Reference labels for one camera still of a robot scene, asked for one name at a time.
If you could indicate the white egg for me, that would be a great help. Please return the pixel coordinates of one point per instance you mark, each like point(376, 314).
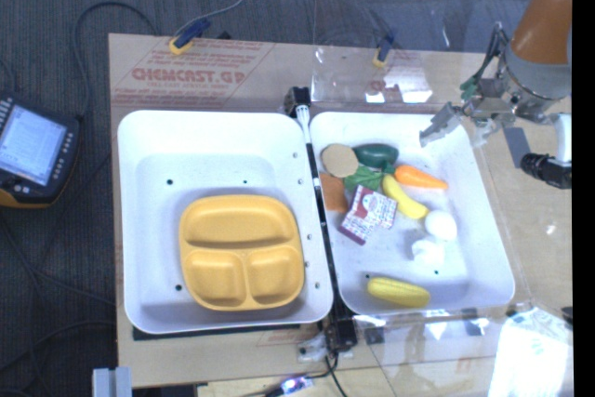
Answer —
point(440, 225)

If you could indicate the tan round biscuit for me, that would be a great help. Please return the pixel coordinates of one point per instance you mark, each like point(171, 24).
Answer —
point(339, 160)

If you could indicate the green toy lettuce leaf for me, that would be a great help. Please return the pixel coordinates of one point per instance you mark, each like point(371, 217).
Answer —
point(365, 177)

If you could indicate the black cylinder on white bracket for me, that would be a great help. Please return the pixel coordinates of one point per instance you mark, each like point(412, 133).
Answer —
point(546, 167)

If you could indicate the thin black and white rod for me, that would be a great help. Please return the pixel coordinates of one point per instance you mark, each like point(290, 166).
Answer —
point(321, 200)

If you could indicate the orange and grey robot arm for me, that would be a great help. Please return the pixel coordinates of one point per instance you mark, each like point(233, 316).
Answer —
point(541, 28)

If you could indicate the white plastic tray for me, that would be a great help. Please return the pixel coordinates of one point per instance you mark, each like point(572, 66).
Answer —
point(158, 218)
point(483, 255)

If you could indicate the brown cardboard board red print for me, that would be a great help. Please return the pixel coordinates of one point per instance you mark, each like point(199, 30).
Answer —
point(195, 74)

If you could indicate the white toy garlic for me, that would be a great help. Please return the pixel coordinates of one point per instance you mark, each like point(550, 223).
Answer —
point(427, 251)

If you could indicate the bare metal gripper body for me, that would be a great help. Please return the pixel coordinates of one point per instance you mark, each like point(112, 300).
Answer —
point(493, 106)

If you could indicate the yellow corn cob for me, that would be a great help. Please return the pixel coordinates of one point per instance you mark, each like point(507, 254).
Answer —
point(399, 292)

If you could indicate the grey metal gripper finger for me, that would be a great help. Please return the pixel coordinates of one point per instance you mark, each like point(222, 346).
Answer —
point(439, 125)
point(484, 132)

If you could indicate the yellow banana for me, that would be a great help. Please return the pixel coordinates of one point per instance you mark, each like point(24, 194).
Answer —
point(404, 199)

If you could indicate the red and white carton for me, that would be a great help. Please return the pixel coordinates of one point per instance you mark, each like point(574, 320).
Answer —
point(369, 214)

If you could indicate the dark green toy vegetable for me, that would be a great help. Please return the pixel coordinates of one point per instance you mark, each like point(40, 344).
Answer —
point(376, 154)

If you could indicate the orange toy bread slice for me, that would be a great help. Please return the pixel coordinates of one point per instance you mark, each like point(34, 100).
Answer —
point(333, 194)

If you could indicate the yellow divided plate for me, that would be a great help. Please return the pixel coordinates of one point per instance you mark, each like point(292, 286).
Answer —
point(239, 251)

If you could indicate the orange carrot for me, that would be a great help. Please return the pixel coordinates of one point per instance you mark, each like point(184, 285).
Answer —
point(418, 177)

